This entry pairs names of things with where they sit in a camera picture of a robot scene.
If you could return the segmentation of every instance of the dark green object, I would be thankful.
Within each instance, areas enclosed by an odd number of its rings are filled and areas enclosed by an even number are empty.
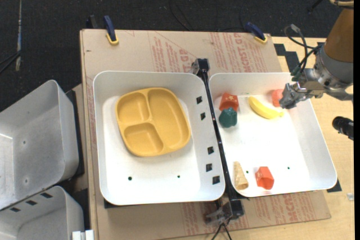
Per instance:
[[[236,111],[232,107],[224,109],[223,111],[221,111],[221,114],[219,116],[219,122],[224,128],[235,126],[237,123]]]

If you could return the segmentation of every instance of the cardboard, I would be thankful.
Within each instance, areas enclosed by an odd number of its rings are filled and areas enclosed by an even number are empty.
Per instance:
[[[268,35],[268,42],[261,44],[248,33],[116,30],[116,34],[120,41],[112,46],[105,30],[80,32],[84,103],[88,110],[85,124],[90,217],[96,239],[155,240],[214,233],[217,226],[204,221],[204,215],[215,211],[211,202],[105,208],[98,183],[92,82],[105,70],[189,72],[196,58],[209,60],[211,74],[280,72],[272,38]],[[245,215],[231,221],[229,230],[330,218],[322,191],[251,198],[242,203]]]

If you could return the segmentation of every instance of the yellow toy banana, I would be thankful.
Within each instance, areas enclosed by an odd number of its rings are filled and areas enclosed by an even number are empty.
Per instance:
[[[255,97],[250,96],[249,97],[249,105],[254,112],[266,119],[274,119],[279,116],[283,116],[284,112],[279,112],[275,109],[271,109],[264,104],[262,104],[259,100],[257,100]]]

